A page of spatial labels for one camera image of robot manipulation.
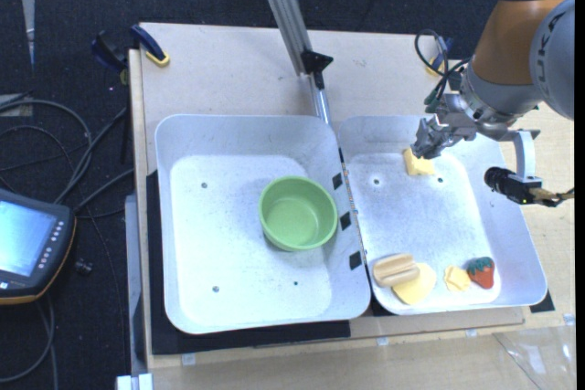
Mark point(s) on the pale wood board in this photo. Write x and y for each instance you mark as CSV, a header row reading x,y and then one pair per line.
x,y
228,77

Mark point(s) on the green bowl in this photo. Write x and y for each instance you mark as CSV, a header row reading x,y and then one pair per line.
x,y
297,214

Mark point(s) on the tan hot dog bun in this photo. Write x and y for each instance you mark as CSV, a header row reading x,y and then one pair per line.
x,y
395,270

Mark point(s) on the yellow cheese wedge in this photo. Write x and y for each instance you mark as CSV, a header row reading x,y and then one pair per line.
x,y
418,169

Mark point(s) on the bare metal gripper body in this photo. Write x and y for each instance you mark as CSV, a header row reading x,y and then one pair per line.
x,y
459,119

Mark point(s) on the small yellow crinkled piece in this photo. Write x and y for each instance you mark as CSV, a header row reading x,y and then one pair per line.
x,y
457,279

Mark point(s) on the yellow round flat slice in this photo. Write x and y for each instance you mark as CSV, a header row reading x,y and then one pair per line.
x,y
418,290

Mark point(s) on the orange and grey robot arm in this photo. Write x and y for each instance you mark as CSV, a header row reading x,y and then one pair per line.
x,y
507,45

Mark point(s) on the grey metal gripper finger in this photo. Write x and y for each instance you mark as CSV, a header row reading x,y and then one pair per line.
x,y
422,139
441,146

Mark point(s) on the black cylinder on white bracket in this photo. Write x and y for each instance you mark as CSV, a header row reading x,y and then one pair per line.
x,y
509,185

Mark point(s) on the white plastic tray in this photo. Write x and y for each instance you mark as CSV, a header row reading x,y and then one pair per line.
x,y
420,219
219,237

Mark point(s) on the red strawberry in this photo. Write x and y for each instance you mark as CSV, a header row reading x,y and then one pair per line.
x,y
482,273

